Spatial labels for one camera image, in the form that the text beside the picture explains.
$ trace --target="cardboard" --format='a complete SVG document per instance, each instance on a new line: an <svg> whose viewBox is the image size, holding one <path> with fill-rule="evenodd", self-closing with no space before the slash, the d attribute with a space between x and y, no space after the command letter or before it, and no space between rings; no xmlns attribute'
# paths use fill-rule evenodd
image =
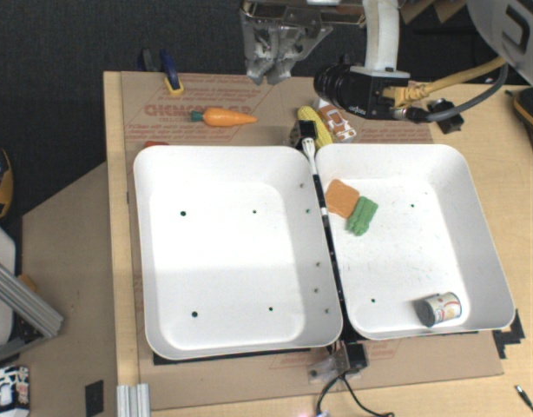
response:
<svg viewBox="0 0 533 417"><path fill-rule="evenodd" d="M245 76L181 75L182 96L169 95L160 73L122 72L122 100L128 172L129 216L135 291L140 382L148 383L153 410L245 400L316 394L307 366L323 360L325 348L230 357L177 364L155 364L143 321L141 255L135 206L133 162L147 141L170 144L286 144L301 105L313 105L310 78L276 86L256 86ZM220 106L251 113L254 124L212 128L191 123L192 109ZM397 121L347 120L355 142L431 143L428 126ZM370 366L352 379L356 388L484 377L503 372L491 332L365 341Z"/></svg>

